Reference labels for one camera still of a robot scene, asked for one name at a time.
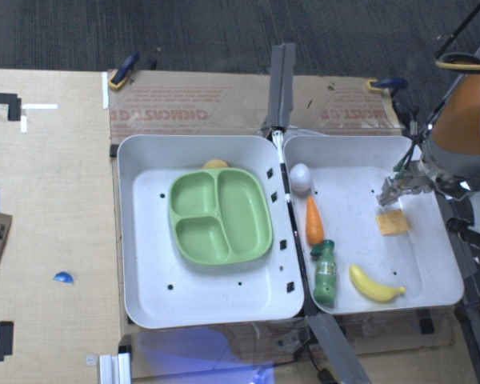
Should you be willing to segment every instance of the green bottle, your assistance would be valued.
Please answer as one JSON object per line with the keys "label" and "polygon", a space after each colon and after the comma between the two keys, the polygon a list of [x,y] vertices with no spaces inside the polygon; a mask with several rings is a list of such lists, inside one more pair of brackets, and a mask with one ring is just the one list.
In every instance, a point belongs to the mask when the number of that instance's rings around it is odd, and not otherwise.
{"label": "green bottle", "polygon": [[317,260],[314,274],[313,297],[320,303],[332,303],[336,296],[336,261],[334,260],[334,242],[322,241],[322,254]]}

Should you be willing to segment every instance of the white plastic tray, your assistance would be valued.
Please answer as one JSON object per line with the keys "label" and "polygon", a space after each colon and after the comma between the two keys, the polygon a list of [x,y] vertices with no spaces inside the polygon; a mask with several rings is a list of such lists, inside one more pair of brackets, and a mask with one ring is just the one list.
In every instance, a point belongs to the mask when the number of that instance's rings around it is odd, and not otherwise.
{"label": "white plastic tray", "polygon": [[[310,168],[313,194],[325,238],[335,242],[338,267],[333,306],[316,303],[332,314],[352,314],[424,306],[447,306],[461,299],[464,284],[434,194],[408,195],[381,208],[375,197],[385,177],[410,146],[404,137],[298,136],[288,140],[287,168],[302,162]],[[419,158],[419,149],[414,152]],[[292,194],[297,226],[306,260],[310,289],[316,262],[310,256],[304,229],[306,195]],[[381,236],[375,215],[402,208],[410,230]],[[348,275],[351,263],[372,279],[406,292],[389,303],[362,296]]]}
{"label": "white plastic tray", "polygon": [[[248,170],[263,188],[273,242],[258,259],[199,265],[185,259],[174,244],[167,205],[170,184],[212,158]],[[255,136],[137,135],[119,147],[118,170],[126,311],[136,324],[166,328],[248,322],[291,318],[300,311],[302,279],[278,154],[269,141]]]}

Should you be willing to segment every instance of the green plate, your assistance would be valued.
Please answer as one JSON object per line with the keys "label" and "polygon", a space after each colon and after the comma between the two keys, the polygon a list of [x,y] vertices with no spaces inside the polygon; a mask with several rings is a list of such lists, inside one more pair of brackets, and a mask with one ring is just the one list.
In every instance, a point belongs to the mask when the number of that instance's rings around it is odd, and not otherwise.
{"label": "green plate", "polygon": [[196,170],[169,190],[174,240],[182,254],[203,265],[246,262],[272,244],[272,225],[258,180],[246,170]]}

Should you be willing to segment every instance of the bottle label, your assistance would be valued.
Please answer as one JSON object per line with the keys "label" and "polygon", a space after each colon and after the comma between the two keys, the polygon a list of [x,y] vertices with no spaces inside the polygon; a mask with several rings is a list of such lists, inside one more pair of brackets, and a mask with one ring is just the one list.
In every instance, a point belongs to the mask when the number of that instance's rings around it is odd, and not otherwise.
{"label": "bottle label", "polygon": [[335,262],[321,262],[317,265],[317,274],[336,274]]}

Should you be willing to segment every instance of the white ball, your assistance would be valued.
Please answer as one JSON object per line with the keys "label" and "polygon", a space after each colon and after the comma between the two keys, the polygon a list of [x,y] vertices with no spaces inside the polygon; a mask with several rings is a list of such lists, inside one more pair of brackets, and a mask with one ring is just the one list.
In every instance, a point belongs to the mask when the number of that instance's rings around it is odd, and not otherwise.
{"label": "white ball", "polygon": [[311,188],[311,171],[303,163],[298,163],[290,170],[290,186],[295,192],[306,192]]}

